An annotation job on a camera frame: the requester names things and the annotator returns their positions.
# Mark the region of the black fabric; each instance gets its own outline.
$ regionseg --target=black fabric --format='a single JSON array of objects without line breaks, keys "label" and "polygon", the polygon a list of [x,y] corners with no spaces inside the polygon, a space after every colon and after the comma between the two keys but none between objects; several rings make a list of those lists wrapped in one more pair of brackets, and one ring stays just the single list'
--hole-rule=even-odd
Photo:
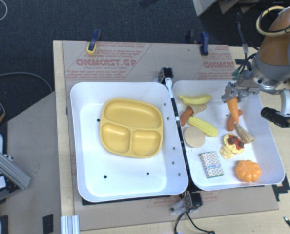
[{"label": "black fabric", "polygon": [[[53,41],[90,41],[95,28],[102,30],[102,41],[184,43],[193,29],[196,36],[207,31],[209,44],[242,45],[236,28],[237,6],[222,14],[214,3],[198,17],[192,0],[3,1],[8,14],[0,21],[0,74],[31,72],[53,88]],[[290,0],[261,0],[242,15],[249,46],[261,44],[255,21],[272,3],[289,5]],[[0,2],[0,17],[3,13]],[[3,123],[49,93],[46,84],[35,77],[0,78],[0,102],[6,110]]]}]

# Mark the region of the toy pumpkin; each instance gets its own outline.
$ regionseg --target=toy pumpkin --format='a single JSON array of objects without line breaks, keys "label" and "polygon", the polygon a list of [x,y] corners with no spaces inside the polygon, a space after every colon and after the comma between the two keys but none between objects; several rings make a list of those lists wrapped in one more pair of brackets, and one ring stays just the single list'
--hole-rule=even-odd
[{"label": "toy pumpkin", "polygon": [[239,161],[235,172],[237,177],[244,182],[256,182],[262,174],[259,165],[251,160]]}]

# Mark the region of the toy banana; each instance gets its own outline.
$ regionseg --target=toy banana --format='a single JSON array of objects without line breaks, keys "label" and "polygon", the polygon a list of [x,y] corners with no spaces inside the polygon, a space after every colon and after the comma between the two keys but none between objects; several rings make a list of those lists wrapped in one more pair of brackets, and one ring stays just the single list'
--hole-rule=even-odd
[{"label": "toy banana", "polygon": [[182,100],[184,105],[202,105],[206,104],[208,101],[211,100],[211,95],[200,95],[200,96],[183,96],[180,95],[179,98]]}]

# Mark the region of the black cable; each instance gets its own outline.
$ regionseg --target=black cable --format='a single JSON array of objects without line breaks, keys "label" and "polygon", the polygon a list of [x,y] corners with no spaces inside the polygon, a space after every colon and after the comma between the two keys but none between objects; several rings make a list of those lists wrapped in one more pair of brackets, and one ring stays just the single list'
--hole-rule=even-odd
[{"label": "black cable", "polygon": [[188,213],[189,213],[189,211],[185,211],[185,212],[181,213],[181,214],[178,216],[178,218],[176,219],[175,224],[174,224],[174,234],[178,234],[178,232],[177,232],[177,226],[178,226],[178,223],[179,223],[179,221],[181,220],[181,218],[183,217],[184,214],[186,214],[186,215],[188,216],[188,219],[190,220],[190,222],[192,223],[192,225],[193,225],[196,229],[198,229],[198,230],[200,230],[200,231],[202,231],[202,232],[205,232],[205,233],[207,233],[207,234],[215,234],[214,231],[207,231],[207,230],[203,230],[203,229],[198,228],[197,225],[195,225],[195,223],[193,222],[193,220],[190,218],[190,216],[189,216]]},{"label": "black cable", "polygon": [[29,73],[29,72],[9,72],[9,73],[0,74],[0,77],[12,76],[12,75],[29,75],[29,76],[34,76],[36,78],[39,78],[42,81],[44,81],[46,83],[46,85],[48,86],[48,88],[50,89],[50,91],[53,92],[53,89],[52,89],[51,85],[44,78],[42,78],[41,76],[38,76],[36,74],[33,74],[33,73]]}]

